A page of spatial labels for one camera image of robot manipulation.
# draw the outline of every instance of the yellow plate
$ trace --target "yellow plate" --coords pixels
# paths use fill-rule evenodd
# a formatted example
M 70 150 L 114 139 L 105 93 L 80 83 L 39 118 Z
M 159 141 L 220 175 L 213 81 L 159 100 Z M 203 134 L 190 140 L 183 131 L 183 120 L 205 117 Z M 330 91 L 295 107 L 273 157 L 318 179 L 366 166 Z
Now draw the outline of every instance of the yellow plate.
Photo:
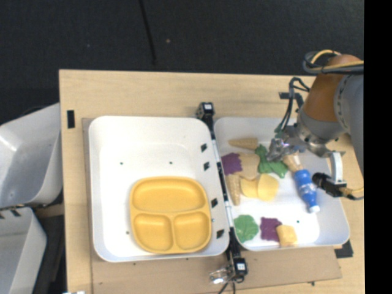
M 130 221 L 137 244 L 149 252 L 203 249 L 211 239 L 204 188 L 194 179 L 163 176 L 138 181 L 130 192 Z

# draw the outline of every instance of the green toy vegetable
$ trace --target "green toy vegetable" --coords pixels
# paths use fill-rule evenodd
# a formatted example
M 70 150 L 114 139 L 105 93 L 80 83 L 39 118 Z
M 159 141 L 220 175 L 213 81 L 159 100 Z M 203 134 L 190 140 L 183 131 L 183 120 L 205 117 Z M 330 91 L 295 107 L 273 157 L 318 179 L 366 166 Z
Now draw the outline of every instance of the green toy vegetable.
M 287 166 L 282 162 L 269 162 L 267 161 L 267 149 L 263 145 L 259 145 L 255 153 L 260 157 L 260 163 L 258 165 L 259 173 L 275 173 L 280 178 L 284 178 L 288 171 Z
M 236 235 L 241 243 L 249 241 L 258 233 L 258 225 L 252 216 L 242 214 L 234 219 Z

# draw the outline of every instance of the wooden table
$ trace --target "wooden table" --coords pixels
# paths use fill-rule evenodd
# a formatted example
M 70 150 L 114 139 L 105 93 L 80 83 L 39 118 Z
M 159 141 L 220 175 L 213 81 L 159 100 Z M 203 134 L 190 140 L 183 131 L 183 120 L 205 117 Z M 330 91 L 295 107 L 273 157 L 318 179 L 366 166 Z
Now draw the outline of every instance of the wooden table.
M 301 78 L 308 86 L 314 79 Z M 217 293 L 221 285 L 209 284 L 208 272 L 225 263 L 224 255 L 135 263 L 108 263 L 96 255 L 89 234 L 82 119 L 101 115 L 194 117 L 200 102 L 214 104 L 216 119 L 280 118 L 287 101 L 280 100 L 278 92 L 288 90 L 290 79 L 274 75 L 60 70 L 68 291 Z M 363 186 L 350 137 L 343 135 L 331 147 L 346 151 L 343 163 L 348 185 Z M 250 272 L 246 281 L 237 285 L 238 293 L 364 292 L 364 205 L 363 201 L 342 202 L 350 225 L 352 258 L 337 260 L 332 247 L 244 251 Z M 315 287 L 309 284 L 312 281 L 316 281 Z

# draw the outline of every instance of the plastic bottle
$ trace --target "plastic bottle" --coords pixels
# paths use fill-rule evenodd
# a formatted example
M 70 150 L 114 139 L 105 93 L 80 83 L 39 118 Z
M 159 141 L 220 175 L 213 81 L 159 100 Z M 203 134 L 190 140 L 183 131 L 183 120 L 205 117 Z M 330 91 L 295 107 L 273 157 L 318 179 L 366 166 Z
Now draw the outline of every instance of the plastic bottle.
M 317 204 L 316 186 L 311 180 L 311 174 L 308 170 L 302 169 L 294 172 L 294 180 L 298 193 L 302 200 L 307 204 L 310 213 L 317 213 L 320 207 Z

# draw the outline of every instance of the purple cloth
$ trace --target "purple cloth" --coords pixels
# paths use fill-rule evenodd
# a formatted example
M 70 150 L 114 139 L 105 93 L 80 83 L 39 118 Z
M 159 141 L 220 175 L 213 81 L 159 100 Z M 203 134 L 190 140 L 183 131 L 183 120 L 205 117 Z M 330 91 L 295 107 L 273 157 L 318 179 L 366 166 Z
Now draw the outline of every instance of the purple cloth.
M 233 174 L 243 170 L 239 154 L 230 153 L 221 157 L 225 175 Z
M 262 217 L 262 224 L 260 225 L 262 239 L 279 242 L 279 237 L 276 233 L 276 227 L 281 224 L 282 223 L 276 218 Z

